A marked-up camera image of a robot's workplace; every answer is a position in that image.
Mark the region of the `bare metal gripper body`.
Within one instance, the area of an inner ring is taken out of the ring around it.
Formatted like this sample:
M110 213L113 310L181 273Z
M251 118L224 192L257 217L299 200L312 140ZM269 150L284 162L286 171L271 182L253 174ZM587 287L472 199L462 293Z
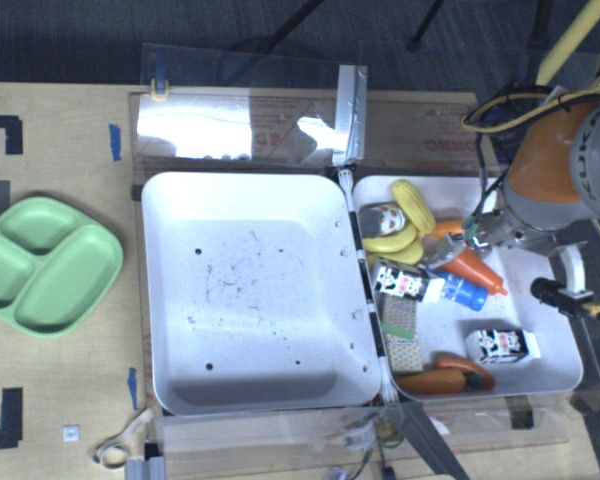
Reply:
M465 242L476 253L488 255L495 248L521 249L545 257L555 249L555 236L521 222L511 212L496 209L472 213L462 224Z

